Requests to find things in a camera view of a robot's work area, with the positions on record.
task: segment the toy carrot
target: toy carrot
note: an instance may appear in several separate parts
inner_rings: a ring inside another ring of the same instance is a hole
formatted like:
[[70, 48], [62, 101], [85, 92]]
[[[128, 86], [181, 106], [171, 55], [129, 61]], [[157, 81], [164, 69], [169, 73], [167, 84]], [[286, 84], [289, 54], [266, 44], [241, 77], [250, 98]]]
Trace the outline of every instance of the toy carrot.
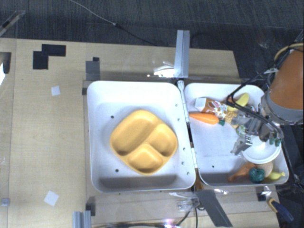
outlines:
[[217, 124], [219, 119], [217, 116], [208, 113], [190, 113], [190, 117], [208, 124]]

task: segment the gray carpet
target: gray carpet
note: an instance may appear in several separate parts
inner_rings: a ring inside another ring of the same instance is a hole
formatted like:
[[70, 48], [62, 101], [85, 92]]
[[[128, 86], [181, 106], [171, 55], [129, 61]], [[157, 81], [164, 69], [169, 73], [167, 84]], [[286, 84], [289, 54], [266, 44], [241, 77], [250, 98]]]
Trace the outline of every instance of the gray carpet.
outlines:
[[[242, 78], [266, 69], [304, 26], [304, 0], [74, 1], [158, 46], [174, 47], [176, 30], [188, 29], [192, 48], [233, 50]], [[148, 45], [67, 0], [0, 0], [0, 24], [16, 10], [26, 15], [4, 37]], [[303, 227], [299, 200], [281, 200], [297, 218], [288, 227]]]

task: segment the yellow plate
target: yellow plate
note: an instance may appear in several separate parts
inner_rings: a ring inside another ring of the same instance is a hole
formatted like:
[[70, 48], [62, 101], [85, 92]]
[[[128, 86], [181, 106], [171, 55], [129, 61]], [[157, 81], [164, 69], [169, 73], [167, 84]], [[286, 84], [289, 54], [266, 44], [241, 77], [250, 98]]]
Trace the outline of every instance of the yellow plate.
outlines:
[[142, 175], [151, 175], [175, 153], [178, 141], [161, 119], [146, 110], [138, 110], [114, 129], [110, 146], [131, 169]]

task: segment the yellow banana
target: yellow banana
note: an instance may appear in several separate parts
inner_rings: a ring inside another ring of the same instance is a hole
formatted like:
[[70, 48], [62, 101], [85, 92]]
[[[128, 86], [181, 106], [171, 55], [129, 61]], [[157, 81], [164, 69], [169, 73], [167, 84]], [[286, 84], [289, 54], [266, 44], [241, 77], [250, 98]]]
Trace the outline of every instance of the yellow banana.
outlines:
[[[249, 94], [248, 93], [244, 93], [241, 95], [241, 97], [236, 101], [236, 103], [240, 106], [245, 106], [247, 105], [249, 101]], [[237, 109], [234, 108], [234, 107], [231, 107], [231, 106], [228, 106], [227, 108], [228, 111], [231, 111], [231, 112], [234, 112], [236, 111]]]
[[267, 178], [275, 181], [278, 180], [281, 176], [285, 176], [285, 173], [284, 172], [278, 173], [273, 171], [272, 173], [270, 173], [270, 175]]

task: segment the white tape square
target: white tape square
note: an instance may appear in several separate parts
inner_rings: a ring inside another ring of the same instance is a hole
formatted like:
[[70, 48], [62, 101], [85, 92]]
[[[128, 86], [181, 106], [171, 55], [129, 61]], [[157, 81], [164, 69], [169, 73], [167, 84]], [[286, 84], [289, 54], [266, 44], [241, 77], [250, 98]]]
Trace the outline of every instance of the white tape square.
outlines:
[[48, 194], [46, 195], [44, 201], [51, 206], [55, 206], [58, 198], [59, 198], [58, 194], [56, 194], [52, 191], [48, 191]]
[[60, 88], [59, 86], [52, 87], [52, 96], [60, 95]]

